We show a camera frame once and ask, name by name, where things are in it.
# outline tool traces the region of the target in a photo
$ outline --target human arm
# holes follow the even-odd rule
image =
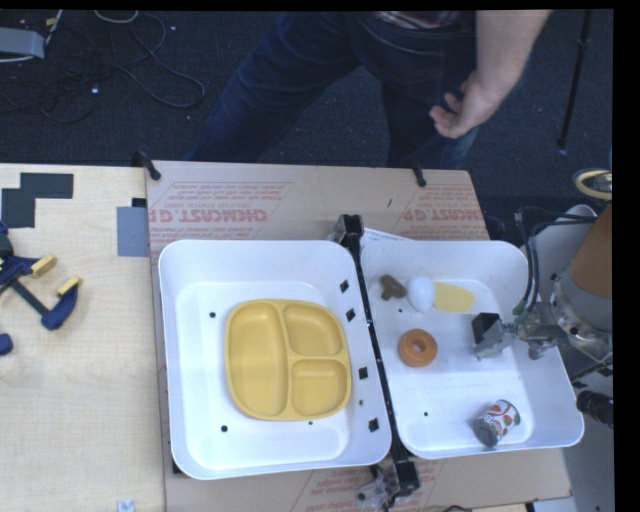
[[[550,10],[490,10],[476,13],[478,67],[460,87],[462,100],[447,92],[449,110],[430,111],[436,130],[456,139],[489,119],[514,88]]]

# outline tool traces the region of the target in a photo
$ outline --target blue jeans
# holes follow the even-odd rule
[[[283,14],[236,70],[184,159],[256,162],[327,86],[364,66],[383,88],[386,165],[458,169],[476,130],[442,137],[429,110],[445,106],[444,93],[458,91],[475,65],[470,28],[402,29],[362,11]]]

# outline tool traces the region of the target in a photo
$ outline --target blue tool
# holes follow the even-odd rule
[[[49,309],[31,293],[19,279],[30,275],[38,278],[56,264],[55,257],[25,258],[16,256],[9,241],[9,228],[0,221],[0,294],[12,288],[41,316],[41,323],[50,331],[59,328],[73,311],[78,300],[78,287],[82,283],[77,276],[69,278],[58,290],[58,302]],[[8,334],[0,334],[0,356],[8,354],[13,343]]]

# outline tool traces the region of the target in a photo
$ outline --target dark carpet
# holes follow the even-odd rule
[[[0,27],[46,37],[58,13],[2,9]],[[230,75],[278,15],[141,11],[130,23],[113,22],[133,14],[65,10],[44,59],[15,62],[15,55],[0,54],[1,162],[128,166],[136,150],[180,160]],[[554,11],[526,80],[483,126],[465,166],[482,209],[506,223],[505,239],[519,243],[519,207],[603,208],[575,188],[572,176],[611,168],[612,85],[613,9]],[[379,96],[376,81],[356,71],[328,88],[262,161],[383,166]]]

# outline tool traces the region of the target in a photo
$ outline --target white ball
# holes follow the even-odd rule
[[[407,283],[407,299],[420,313],[426,313],[433,307],[436,298],[436,285],[427,276],[415,276]]]

